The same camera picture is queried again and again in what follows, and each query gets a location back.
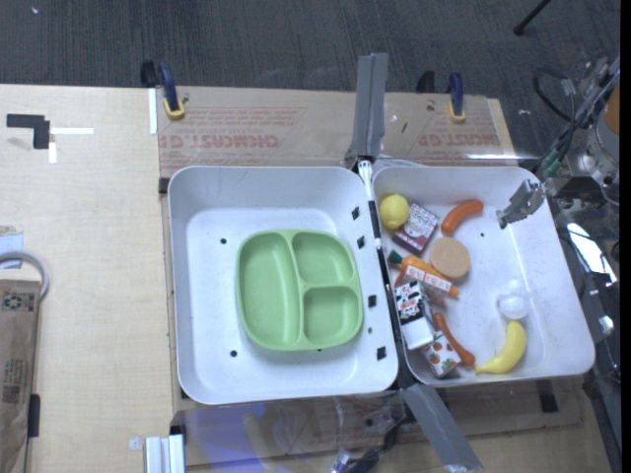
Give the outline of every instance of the yellow banana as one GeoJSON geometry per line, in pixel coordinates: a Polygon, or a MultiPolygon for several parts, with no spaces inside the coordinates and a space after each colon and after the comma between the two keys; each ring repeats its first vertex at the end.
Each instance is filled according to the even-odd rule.
{"type": "Polygon", "coordinates": [[[504,347],[483,365],[476,365],[476,373],[506,373],[520,361],[526,349],[526,332],[517,320],[506,327],[504,347]]]}

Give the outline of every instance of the round tan disc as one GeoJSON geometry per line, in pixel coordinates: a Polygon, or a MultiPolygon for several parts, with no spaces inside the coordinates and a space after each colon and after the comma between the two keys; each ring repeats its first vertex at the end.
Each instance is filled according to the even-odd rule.
{"type": "Polygon", "coordinates": [[[430,262],[450,280],[464,277],[471,266],[469,251],[455,238],[443,236],[430,246],[430,262]]]}

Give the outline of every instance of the toy lemon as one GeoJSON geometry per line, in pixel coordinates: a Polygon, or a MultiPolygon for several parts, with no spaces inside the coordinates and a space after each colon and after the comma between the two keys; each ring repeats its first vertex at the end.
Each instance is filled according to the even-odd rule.
{"type": "Polygon", "coordinates": [[[379,218],[389,230],[402,226],[409,215],[409,204],[400,194],[386,196],[379,204],[379,218]]]}

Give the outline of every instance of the gray cable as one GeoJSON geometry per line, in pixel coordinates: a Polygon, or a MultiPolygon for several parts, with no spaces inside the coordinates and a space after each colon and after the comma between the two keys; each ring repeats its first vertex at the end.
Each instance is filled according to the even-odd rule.
{"type": "Polygon", "coordinates": [[[46,265],[44,265],[41,259],[39,259],[36,255],[26,252],[25,250],[11,250],[9,252],[0,253],[0,263],[10,261],[12,259],[19,259],[20,261],[31,263],[31,265],[37,269],[39,276],[41,277],[41,285],[39,287],[39,301],[41,302],[48,291],[49,278],[46,265]]]}

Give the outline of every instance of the white plastic tray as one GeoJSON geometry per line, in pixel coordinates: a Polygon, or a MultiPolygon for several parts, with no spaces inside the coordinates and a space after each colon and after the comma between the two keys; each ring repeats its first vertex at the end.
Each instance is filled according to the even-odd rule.
{"type": "MultiPolygon", "coordinates": [[[[458,367],[445,379],[433,377],[419,351],[407,351],[408,365],[416,377],[437,386],[575,375],[588,371],[595,359],[592,336],[545,202],[534,214],[501,230],[496,211],[509,205],[519,185],[534,175],[517,167],[435,168],[391,167],[375,174],[379,200],[397,192],[427,208],[440,219],[459,202],[478,198],[484,202],[481,215],[466,219],[454,237],[469,250],[471,269],[458,283],[457,299],[435,306],[445,314],[455,338],[478,363],[488,361],[503,345],[506,320],[496,305],[507,282],[521,280],[530,294],[530,310],[522,325],[526,352],[506,374],[478,374],[458,367]]],[[[421,257],[427,259],[432,241],[441,236],[437,227],[421,257]]],[[[384,232],[386,250],[407,255],[384,232]]],[[[392,270],[392,277],[397,271],[392,270]]]]}
{"type": "Polygon", "coordinates": [[[391,386],[398,365],[359,176],[342,168],[191,167],[171,179],[169,207],[177,369],[192,399],[229,404],[391,386]],[[362,328],[350,342],[280,352],[248,339],[236,301],[237,250],[249,235],[272,229],[321,230],[348,243],[364,301],[362,328]]]}

